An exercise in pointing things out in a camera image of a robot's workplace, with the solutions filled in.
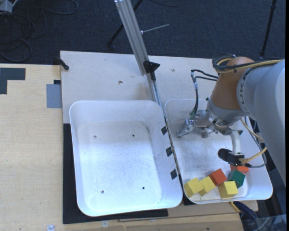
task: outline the block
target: block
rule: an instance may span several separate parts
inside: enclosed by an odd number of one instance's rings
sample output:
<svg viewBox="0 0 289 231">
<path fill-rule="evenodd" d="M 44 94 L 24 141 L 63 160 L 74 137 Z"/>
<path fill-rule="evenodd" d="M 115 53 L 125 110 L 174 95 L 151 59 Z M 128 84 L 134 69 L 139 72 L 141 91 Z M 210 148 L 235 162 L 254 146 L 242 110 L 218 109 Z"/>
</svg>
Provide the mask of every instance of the block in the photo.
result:
<svg viewBox="0 0 289 231">
<path fill-rule="evenodd" d="M 200 180 L 200 183 L 203 186 L 203 189 L 199 192 L 201 196 L 205 195 L 206 193 L 212 191 L 216 186 L 214 182 L 211 180 L 209 176 L 203 178 Z"/>
<path fill-rule="evenodd" d="M 203 189 L 202 184 L 199 182 L 198 178 L 193 178 L 184 184 L 184 190 L 187 197 L 190 197 Z"/>
<path fill-rule="evenodd" d="M 218 186 L 221 198 L 231 198 L 234 195 L 238 194 L 235 181 L 225 181 Z"/>
<path fill-rule="evenodd" d="M 236 169 L 232 170 L 228 175 L 228 181 L 234 181 L 237 188 L 240 188 L 243 185 L 244 179 L 245 175 Z"/>
<path fill-rule="evenodd" d="M 250 169 L 248 168 L 248 167 L 246 167 L 246 166 L 241 166 L 241 165 L 239 165 L 239 166 L 234 166 L 234 165 L 232 165 L 232 164 L 230 164 L 230 169 L 231 169 L 231 171 L 232 170 L 237 170 L 237 171 L 239 171 L 239 172 L 241 172 L 242 174 L 246 174 Z"/>
<path fill-rule="evenodd" d="M 227 176 L 224 174 L 221 168 L 210 173 L 209 177 L 214 182 L 215 186 L 218 186 L 227 180 Z"/>
</svg>

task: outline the white tray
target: white tray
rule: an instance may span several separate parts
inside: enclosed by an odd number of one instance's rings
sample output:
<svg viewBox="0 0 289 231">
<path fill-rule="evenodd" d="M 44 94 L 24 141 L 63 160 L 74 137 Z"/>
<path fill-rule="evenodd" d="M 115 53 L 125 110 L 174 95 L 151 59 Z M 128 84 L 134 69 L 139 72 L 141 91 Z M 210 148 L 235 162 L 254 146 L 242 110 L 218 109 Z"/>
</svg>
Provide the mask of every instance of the white tray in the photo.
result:
<svg viewBox="0 0 289 231">
<path fill-rule="evenodd" d="M 70 107 L 77 203 L 87 216 L 176 207 L 183 192 L 162 108 L 153 101 Z"/>
<path fill-rule="evenodd" d="M 198 109 L 206 109 L 207 101 L 199 100 Z M 202 138 L 196 130 L 181 138 L 176 131 L 181 128 L 184 120 L 195 106 L 195 100 L 172 99 L 165 104 L 165 113 L 170 127 L 170 134 L 175 148 L 176 158 L 183 184 L 197 177 L 199 180 L 208 176 L 211 172 L 221 168 L 226 176 L 230 173 L 230 165 L 220 159 L 217 152 L 221 148 L 232 150 L 230 136 L 212 133 L 208 138 Z M 259 152 L 258 146 L 250 136 L 249 132 L 238 121 L 232 129 L 243 130 L 240 135 L 241 152 L 245 158 L 250 158 Z M 263 164 L 261 156 L 250 161 L 251 165 Z M 238 194 L 233 198 L 222 199 L 216 187 L 204 196 L 199 193 L 189 199 L 195 204 L 209 204 L 217 202 L 243 201 L 243 200 L 264 200 L 271 197 L 273 187 L 266 167 L 250 168 L 246 174 L 243 185 L 238 188 Z"/>
</svg>

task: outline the black carpet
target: black carpet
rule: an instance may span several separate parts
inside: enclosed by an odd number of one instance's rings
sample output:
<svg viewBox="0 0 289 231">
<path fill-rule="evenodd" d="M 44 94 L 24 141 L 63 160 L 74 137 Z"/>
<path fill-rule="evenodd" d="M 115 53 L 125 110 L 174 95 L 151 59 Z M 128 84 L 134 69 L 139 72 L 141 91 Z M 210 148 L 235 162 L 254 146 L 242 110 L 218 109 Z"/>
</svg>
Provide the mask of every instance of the black carpet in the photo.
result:
<svg viewBox="0 0 289 231">
<path fill-rule="evenodd" d="M 138 0 L 131 0 L 133 6 Z M 258 60 L 273 0 L 143 0 L 135 14 L 148 55 Z M 286 0 L 276 0 L 264 58 L 285 58 Z M 60 51 L 133 54 L 114 0 L 19 0 L 0 13 L 0 63 L 52 64 Z"/>
</svg>

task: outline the green block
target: green block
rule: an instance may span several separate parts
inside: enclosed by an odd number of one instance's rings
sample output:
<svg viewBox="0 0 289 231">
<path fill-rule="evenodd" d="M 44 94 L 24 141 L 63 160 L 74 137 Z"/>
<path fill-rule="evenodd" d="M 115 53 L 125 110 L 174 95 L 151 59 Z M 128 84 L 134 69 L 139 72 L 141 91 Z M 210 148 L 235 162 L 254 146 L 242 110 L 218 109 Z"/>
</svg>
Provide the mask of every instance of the green block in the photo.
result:
<svg viewBox="0 0 289 231">
<path fill-rule="evenodd" d="M 234 181 L 237 188 L 243 185 L 244 179 L 245 175 L 236 169 L 232 170 L 228 175 L 228 181 Z"/>
</svg>

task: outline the black tripod leg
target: black tripod leg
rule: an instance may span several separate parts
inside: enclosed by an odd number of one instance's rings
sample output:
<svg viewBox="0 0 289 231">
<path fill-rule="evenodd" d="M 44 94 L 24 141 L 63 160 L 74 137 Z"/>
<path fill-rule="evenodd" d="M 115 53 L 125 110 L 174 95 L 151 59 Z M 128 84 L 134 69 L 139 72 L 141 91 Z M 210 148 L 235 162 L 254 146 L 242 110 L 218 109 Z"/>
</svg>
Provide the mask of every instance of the black tripod leg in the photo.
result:
<svg viewBox="0 0 289 231">
<path fill-rule="evenodd" d="M 266 28 L 266 34 L 265 34 L 265 38 L 264 38 L 264 43 L 263 43 L 263 47 L 262 50 L 260 52 L 260 58 L 262 59 L 264 56 L 264 51 L 265 51 L 265 47 L 269 38 L 269 33 L 270 33 L 270 28 L 271 28 L 271 23 L 272 23 L 272 18 L 273 18 L 273 13 L 274 13 L 274 9 L 276 7 L 276 0 L 272 1 L 271 4 L 271 13 L 270 13 L 270 18 L 269 18 L 269 22 L 268 22 L 268 26 Z"/>
<path fill-rule="evenodd" d="M 143 0 L 139 0 L 139 1 L 136 3 L 136 5 L 135 5 L 135 7 L 134 7 L 134 11 L 137 10 L 137 8 L 138 8 L 139 5 L 142 3 L 142 1 L 143 1 Z M 121 24 L 121 26 L 118 28 L 118 30 L 115 32 L 115 34 L 112 36 L 111 40 L 108 41 L 108 45 L 109 45 L 110 47 L 113 47 L 113 48 L 114 48 L 114 46 L 112 45 L 112 43 L 113 43 L 113 41 L 115 40 L 115 38 L 118 36 L 118 34 L 120 33 L 120 31 L 123 29 L 123 27 L 124 27 L 123 24 Z"/>
</svg>

